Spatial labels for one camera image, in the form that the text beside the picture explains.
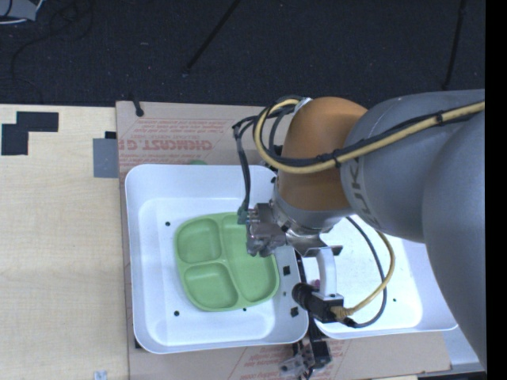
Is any black cylinder on white bracket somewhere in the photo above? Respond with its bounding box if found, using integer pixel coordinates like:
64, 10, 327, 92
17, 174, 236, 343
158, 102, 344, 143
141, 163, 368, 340
292, 245, 345, 325

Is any brown cardboard board red print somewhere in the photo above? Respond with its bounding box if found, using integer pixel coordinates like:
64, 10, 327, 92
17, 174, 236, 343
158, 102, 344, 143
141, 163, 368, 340
115, 101, 452, 380

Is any thin black rod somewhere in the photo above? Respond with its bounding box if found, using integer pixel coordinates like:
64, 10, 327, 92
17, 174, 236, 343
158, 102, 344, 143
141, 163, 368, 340
295, 251, 322, 346

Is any green divided plate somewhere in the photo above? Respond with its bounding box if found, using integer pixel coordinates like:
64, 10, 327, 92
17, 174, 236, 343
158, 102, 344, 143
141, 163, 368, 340
173, 211, 280, 313

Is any black block with thin wires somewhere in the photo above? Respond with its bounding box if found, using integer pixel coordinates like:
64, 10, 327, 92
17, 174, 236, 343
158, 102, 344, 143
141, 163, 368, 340
308, 338, 332, 371

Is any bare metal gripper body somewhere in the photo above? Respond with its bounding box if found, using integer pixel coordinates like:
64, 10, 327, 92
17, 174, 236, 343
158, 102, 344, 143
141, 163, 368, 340
245, 202, 329, 253

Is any white plastic tray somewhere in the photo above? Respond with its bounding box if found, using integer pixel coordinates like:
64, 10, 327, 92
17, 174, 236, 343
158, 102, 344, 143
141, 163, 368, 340
304, 214, 459, 340
124, 163, 310, 355

